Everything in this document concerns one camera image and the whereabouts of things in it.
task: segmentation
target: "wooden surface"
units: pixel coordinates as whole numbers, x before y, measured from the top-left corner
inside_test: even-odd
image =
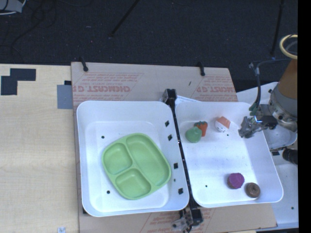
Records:
[[[57,108],[57,85],[70,66],[36,68],[18,81],[17,96],[0,96],[0,232],[79,232],[73,110]]]

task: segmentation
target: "brown donut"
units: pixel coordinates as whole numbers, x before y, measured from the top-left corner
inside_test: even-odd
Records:
[[[251,198],[257,198],[260,195],[260,187],[256,183],[248,183],[245,186],[245,191]]]

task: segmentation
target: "black floor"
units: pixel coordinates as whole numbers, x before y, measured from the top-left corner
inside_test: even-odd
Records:
[[[250,62],[272,61],[260,67],[262,83],[280,79],[288,62],[278,43],[298,31],[298,0],[140,0],[116,28],[134,2],[27,0],[21,13],[0,10],[0,63],[201,62],[228,68],[240,91],[256,86]]]

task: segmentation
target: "white tray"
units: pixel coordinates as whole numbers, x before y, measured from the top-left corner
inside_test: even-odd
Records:
[[[278,202],[283,197],[263,132],[256,132],[248,139],[239,136],[238,129],[244,116],[249,116],[249,107],[244,102],[183,102],[176,107],[193,198],[203,207]],[[221,116],[231,121],[225,133],[214,125]],[[191,143],[185,133],[198,121],[208,123],[207,133],[198,143]],[[239,189],[230,189],[227,177],[237,172],[244,176],[245,182]],[[245,193],[249,182],[260,186],[261,194],[256,199]]]
[[[77,126],[82,204],[87,213],[101,217],[175,211],[187,206],[188,186],[169,106],[158,101],[85,101],[77,109]],[[105,147],[131,133],[152,138],[172,170],[166,185],[138,200],[122,197],[101,163]]]

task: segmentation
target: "green divided tray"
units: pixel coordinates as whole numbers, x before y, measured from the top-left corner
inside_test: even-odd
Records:
[[[157,191],[172,173],[162,151],[142,133],[126,135],[107,146],[102,153],[102,164],[114,187],[129,200]]]

